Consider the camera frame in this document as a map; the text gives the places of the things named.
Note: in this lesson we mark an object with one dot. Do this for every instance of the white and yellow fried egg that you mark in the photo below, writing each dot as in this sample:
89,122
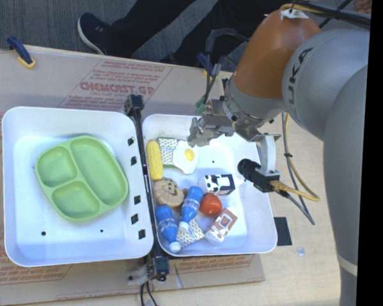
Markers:
186,158

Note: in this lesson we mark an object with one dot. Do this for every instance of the brown and white carton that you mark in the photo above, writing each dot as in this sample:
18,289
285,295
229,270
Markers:
221,226

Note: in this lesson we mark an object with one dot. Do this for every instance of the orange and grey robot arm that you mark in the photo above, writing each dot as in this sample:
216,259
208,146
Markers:
329,92

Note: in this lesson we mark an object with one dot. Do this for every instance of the green divided plate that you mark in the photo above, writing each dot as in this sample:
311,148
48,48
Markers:
84,175

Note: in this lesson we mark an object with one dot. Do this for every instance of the person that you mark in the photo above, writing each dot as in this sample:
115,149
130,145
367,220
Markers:
160,22

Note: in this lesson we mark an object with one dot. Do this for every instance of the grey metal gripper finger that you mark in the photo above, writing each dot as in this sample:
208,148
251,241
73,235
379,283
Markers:
195,133
210,136

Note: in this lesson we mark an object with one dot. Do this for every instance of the orange red tomato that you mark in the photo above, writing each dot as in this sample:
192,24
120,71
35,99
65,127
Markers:
210,204

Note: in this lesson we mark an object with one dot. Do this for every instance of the white plastic tray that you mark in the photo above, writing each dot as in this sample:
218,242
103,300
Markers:
258,223
27,172

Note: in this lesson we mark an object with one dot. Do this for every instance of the black cylinder on white bracket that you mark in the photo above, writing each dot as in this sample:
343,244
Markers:
257,175

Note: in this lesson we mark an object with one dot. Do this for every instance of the tan round biscuit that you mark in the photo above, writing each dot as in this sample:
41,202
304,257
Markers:
167,192

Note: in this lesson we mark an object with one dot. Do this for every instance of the brown cardboard board, red print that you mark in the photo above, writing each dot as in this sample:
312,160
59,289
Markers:
86,79

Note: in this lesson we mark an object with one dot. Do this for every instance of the blue bottle with white cap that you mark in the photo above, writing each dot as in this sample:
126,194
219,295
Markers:
191,203
166,226

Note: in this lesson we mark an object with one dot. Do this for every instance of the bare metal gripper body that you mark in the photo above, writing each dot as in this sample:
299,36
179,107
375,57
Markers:
219,116

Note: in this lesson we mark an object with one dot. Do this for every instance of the thin black and white rod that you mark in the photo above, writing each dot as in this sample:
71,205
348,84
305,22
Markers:
145,166

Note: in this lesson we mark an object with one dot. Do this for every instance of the yellow patterned white carton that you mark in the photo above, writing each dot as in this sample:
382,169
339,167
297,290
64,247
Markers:
192,235
166,151

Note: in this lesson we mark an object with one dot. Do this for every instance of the yellow corn cob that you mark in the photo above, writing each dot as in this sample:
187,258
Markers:
154,160

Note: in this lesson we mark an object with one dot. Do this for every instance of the black and white cow carton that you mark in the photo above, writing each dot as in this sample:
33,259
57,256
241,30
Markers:
218,184

